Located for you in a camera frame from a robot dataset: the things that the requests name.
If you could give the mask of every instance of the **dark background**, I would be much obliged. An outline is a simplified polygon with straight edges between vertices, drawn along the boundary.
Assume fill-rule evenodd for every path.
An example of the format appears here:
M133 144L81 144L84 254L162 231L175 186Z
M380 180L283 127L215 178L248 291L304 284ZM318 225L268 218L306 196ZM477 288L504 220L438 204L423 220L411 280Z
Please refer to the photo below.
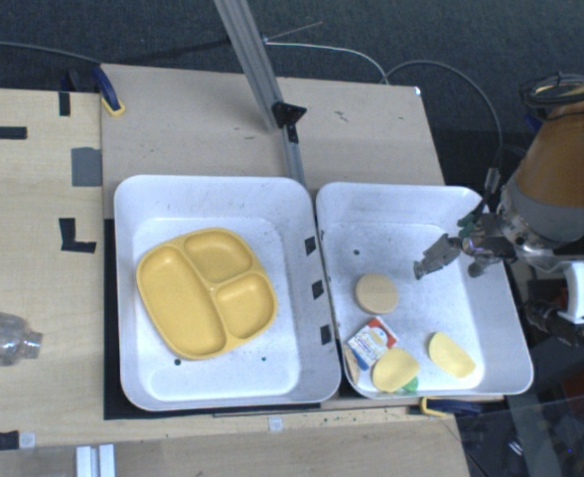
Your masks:
M248 0L266 37L350 48L386 71L407 61L444 63L490 98L505 142L527 146L518 86L556 72L584 75L584 0ZM29 43L122 63L240 72L229 47L189 52L225 35L212 0L0 0L0 41ZM378 82L348 54L269 47L278 76ZM90 63L0 48L0 87L60 89L68 69L91 86ZM414 66L390 81L421 88L445 180L481 190L497 148L488 107L463 79ZM517 159L508 157L504 175Z

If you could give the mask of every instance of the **white plastic tray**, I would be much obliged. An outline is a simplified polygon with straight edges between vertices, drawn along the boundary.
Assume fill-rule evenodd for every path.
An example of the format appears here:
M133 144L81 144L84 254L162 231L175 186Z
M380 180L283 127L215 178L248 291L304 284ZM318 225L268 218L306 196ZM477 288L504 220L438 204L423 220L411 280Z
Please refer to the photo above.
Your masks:
M471 259L462 255L442 270L415 279L413 262L442 234L454 237L457 222L480 197L459 187L334 183L317 197L317 218L330 294L343 344L371 318L354 297L358 279L388 275L400 300L381 318L398 346L420 364L419 389L389 395L378 391L369 372L354 388L367 398L510 395L532 382L532 364L502 264L471 278ZM474 359L477 369L458 380L438 369L426 345L446 332Z
M120 380L147 410L320 402L341 379L307 191L286 178L136 176L115 193ZM163 342L135 281L155 245L204 228L239 234L267 271L278 314L227 354L189 361Z

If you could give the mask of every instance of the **beige tabletop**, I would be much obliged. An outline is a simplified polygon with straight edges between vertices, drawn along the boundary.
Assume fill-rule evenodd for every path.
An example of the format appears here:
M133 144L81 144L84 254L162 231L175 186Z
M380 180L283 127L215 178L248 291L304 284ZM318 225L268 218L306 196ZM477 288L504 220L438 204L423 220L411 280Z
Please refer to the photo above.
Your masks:
M242 77L105 70L127 107L119 119L106 115L96 94L72 93L71 115L61 116L55 92L0 89L0 126L28 128L26 140L0 139L0 311L26 318L45 335L38 359L0 368L0 431L34 433L42 447L202 435L228 445L234 433L268 434L267 414L103 419L103 219L110 216L109 193L141 172L285 174L280 142L263 129ZM148 91L146 99L140 96L136 87L150 80L160 82L153 84L157 89L171 80L173 102L158 107ZM309 107L299 134L311 192L334 180L443 183L413 88L303 79L280 83L286 99ZM179 118L173 109L178 106ZM243 159L220 161L230 139L234 157ZM166 161L178 145L190 162ZM100 186L73 185L72 150L84 147L102 150L104 198ZM146 150L132 153L135 147ZM199 160L189 147L200 151ZM211 158L208 167L202 157ZM76 240L96 242L95 252L62 251L61 218L74 218ZM410 415L397 403L338 398L318 410L280 416L292 438L293 432L309 430L354 439L368 435L356 434L357 428L382 425L387 436L420 440L424 459L437 447L457 470L449 475L466 475L452 419L441 424ZM293 443L311 436L299 435Z

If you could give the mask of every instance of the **yellow compartment plate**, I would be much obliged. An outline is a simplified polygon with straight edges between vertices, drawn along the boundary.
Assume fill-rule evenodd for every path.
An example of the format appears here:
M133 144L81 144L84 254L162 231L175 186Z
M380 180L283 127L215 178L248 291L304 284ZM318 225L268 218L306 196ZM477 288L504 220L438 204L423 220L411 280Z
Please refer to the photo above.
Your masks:
M277 300L250 246L221 228L149 250L136 271L144 306L165 343L186 359L207 359L247 343L274 321Z

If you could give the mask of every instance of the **clear plastic bottle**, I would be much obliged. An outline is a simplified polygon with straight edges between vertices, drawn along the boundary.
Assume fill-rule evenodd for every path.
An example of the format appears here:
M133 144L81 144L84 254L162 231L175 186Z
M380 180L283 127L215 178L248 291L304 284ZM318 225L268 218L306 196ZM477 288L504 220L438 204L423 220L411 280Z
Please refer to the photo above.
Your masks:
M0 366L36 359L43 334L32 331L23 318L0 312Z

